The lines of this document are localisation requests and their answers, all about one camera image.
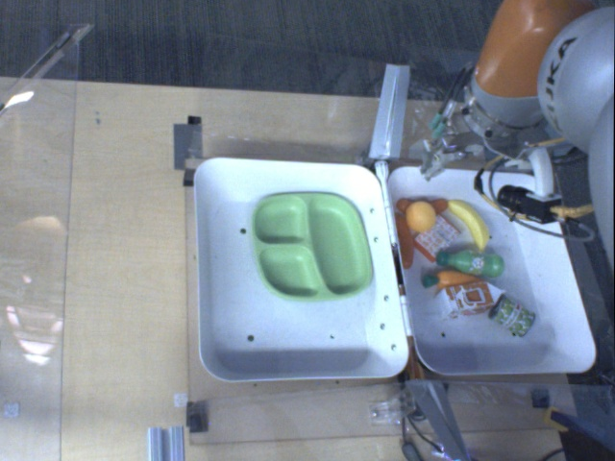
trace green can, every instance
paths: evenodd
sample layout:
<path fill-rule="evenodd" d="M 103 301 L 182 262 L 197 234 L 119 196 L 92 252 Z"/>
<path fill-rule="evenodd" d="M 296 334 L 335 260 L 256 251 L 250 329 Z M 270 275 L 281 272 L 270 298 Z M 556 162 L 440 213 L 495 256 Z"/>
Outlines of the green can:
<path fill-rule="evenodd" d="M 524 336 L 533 325 L 536 315 L 506 295 L 501 295 L 489 311 L 489 319 L 508 328 L 515 336 Z"/>

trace green bottle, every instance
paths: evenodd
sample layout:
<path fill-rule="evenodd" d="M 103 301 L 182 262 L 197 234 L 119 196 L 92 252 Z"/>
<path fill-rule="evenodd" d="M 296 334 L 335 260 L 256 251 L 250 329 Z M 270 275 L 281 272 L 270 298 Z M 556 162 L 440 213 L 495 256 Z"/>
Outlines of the green bottle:
<path fill-rule="evenodd" d="M 504 260 L 501 256 L 470 250 L 455 254 L 441 251 L 436 257 L 436 262 L 440 266 L 453 266 L 469 275 L 483 275 L 491 279 L 499 277 L 504 271 Z"/>

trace green plate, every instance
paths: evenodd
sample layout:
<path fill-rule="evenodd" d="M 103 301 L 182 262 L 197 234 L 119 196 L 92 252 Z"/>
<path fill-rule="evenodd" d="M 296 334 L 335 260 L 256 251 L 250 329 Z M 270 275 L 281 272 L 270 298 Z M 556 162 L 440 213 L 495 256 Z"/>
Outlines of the green plate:
<path fill-rule="evenodd" d="M 361 217 L 330 193 L 264 198 L 254 212 L 258 271 L 284 298 L 323 301 L 352 297 L 372 280 Z"/>

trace wooden table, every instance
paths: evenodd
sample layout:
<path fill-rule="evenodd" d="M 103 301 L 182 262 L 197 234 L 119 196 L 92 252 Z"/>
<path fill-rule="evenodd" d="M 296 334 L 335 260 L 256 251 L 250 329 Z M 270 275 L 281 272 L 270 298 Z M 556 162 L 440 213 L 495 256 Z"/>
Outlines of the wooden table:
<path fill-rule="evenodd" d="M 307 143 L 328 138 L 358 148 L 369 142 L 378 101 L 89 83 L 77 83 L 76 97 L 61 454 L 64 460 L 143 460 L 148 427 L 185 423 L 185 409 L 175 401 L 188 391 L 185 189 L 183 172 L 173 169 L 173 124 L 196 115 L 205 133 Z M 412 111 L 422 106 L 410 102 L 408 130 L 417 131 Z M 537 459 L 560 446 L 546 428 L 464 438 L 480 460 Z M 429 446 L 416 445 L 429 459 Z M 384 461 L 402 454 L 399 437 L 383 436 L 186 442 L 186 459 Z"/>

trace banana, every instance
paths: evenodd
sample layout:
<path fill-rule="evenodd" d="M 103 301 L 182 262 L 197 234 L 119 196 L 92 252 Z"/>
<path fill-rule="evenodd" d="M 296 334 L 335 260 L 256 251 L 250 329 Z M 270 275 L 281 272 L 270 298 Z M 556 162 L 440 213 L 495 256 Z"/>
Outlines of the banana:
<path fill-rule="evenodd" d="M 467 227 L 474 243 L 482 252 L 489 242 L 489 228 L 470 205 L 461 200 L 449 200 L 449 211 Z"/>

